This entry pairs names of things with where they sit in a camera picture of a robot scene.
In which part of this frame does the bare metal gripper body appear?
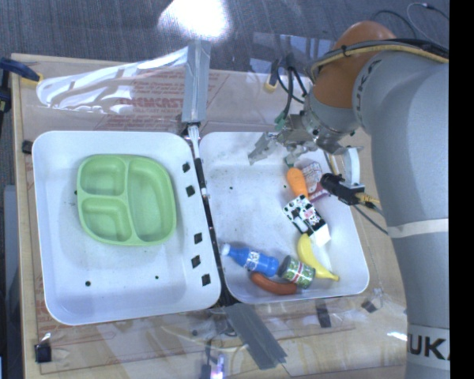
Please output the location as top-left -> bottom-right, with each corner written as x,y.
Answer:
275,112 -> 329,152

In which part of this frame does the white packet with red print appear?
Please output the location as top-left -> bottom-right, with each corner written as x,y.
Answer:
301,161 -> 325,193

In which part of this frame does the orange carrot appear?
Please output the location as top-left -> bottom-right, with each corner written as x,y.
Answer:
285,167 -> 310,201

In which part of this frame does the black and white cow-print carton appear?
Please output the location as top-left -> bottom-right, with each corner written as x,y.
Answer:
281,195 -> 333,248

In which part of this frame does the brown cardboard board red print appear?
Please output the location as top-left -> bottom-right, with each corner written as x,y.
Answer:
9,52 -> 408,375

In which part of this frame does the white plastic tray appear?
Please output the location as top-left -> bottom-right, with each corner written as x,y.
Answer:
197,130 -> 371,306
31,129 -> 223,327

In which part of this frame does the yellow banana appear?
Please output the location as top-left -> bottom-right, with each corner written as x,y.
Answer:
296,232 -> 340,283

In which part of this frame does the blue bottle with white cap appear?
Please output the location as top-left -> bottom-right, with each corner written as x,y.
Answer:
220,242 -> 281,279

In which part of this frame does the green can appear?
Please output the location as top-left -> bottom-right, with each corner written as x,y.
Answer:
277,254 -> 317,290

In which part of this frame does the red-brown sausage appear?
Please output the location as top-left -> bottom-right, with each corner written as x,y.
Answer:
250,271 -> 299,297

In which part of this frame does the green divided plate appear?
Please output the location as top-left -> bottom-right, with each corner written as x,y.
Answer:
76,153 -> 178,247

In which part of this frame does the black cylinder on white bracket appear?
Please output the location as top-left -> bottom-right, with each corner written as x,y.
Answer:
319,146 -> 367,207

